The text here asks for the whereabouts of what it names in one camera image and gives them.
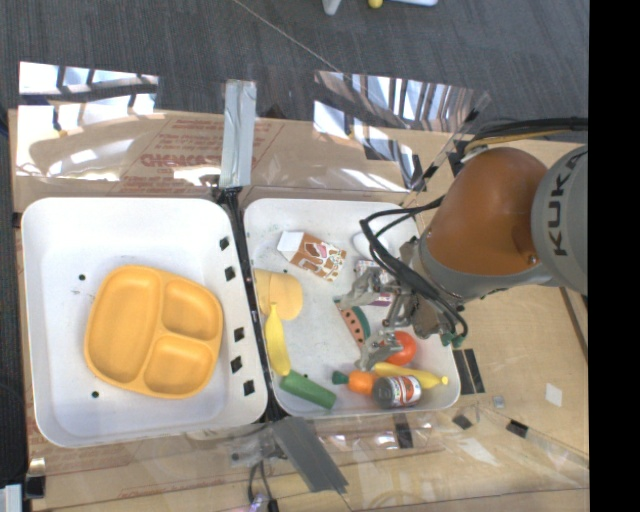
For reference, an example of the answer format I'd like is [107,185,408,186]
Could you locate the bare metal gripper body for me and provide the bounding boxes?
[385,238,455,342]

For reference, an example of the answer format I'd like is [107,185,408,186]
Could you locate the pink and white packet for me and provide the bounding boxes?
[354,258,397,308]

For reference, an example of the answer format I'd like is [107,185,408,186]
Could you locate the orange tomato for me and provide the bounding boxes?
[383,330,418,368]

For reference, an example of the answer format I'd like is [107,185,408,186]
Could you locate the watermelon slice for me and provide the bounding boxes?
[334,304,373,350]

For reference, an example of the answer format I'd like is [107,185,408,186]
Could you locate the orange carrot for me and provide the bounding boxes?
[331,369,377,397]

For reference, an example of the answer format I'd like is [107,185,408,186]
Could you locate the red and white can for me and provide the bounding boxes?
[371,374,423,411]

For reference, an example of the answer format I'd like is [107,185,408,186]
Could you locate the yellow banana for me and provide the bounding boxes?
[263,301,293,378]
[372,361,450,391]

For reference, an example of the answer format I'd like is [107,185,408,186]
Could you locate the white plastic tray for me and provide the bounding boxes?
[242,198,462,419]
[20,196,269,448]

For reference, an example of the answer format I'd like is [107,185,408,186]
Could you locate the brown and white carton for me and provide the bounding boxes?
[275,230,348,283]

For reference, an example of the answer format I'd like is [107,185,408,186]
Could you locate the green cylinder bottle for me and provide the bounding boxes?
[278,369,338,411]

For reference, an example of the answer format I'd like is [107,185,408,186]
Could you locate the yellow bread slice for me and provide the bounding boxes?
[253,268,305,322]

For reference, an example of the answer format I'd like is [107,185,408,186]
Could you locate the brown cardboard board red print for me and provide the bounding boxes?
[7,107,589,512]

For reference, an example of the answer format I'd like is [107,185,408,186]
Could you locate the yellow divided plate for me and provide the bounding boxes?
[83,264,225,401]

